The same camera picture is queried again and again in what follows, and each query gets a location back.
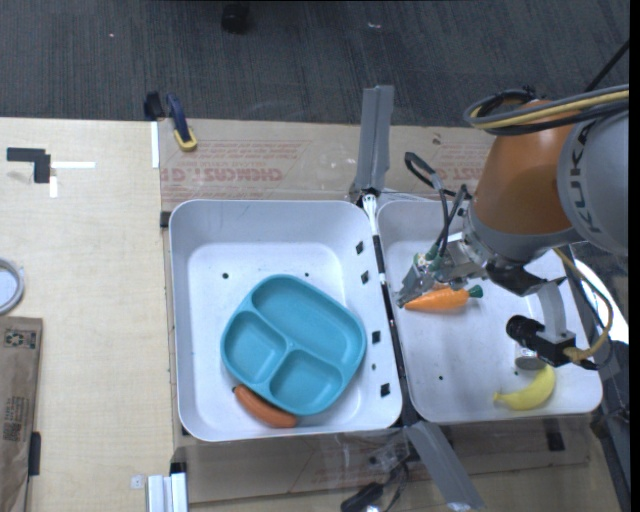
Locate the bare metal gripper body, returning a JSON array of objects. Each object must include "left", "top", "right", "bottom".
[{"left": 433, "top": 233, "right": 491, "bottom": 284}]

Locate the orange carrot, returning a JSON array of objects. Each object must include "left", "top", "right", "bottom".
[{"left": 403, "top": 284, "right": 485, "bottom": 315}]

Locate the white plastic tray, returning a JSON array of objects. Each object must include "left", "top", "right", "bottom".
[
  {"left": 168, "top": 198, "right": 404, "bottom": 444},
  {"left": 375, "top": 198, "right": 605, "bottom": 427}
]

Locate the blue divided plate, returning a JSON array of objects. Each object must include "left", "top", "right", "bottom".
[{"left": 219, "top": 273, "right": 369, "bottom": 417}]

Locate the yellow banana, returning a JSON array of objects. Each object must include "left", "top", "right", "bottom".
[{"left": 493, "top": 363, "right": 558, "bottom": 413}]

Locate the brown cardboard board red print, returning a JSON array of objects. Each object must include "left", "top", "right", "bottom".
[{"left": 157, "top": 117, "right": 601, "bottom": 504}]

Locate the orange sausage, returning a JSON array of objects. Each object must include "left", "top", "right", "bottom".
[{"left": 232, "top": 384, "right": 300, "bottom": 430}]

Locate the brown paper packet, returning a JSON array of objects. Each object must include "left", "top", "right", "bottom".
[{"left": 0, "top": 315, "right": 44, "bottom": 512}]

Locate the black cylinder on white bracket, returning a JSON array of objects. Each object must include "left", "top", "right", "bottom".
[{"left": 505, "top": 277, "right": 578, "bottom": 369}]

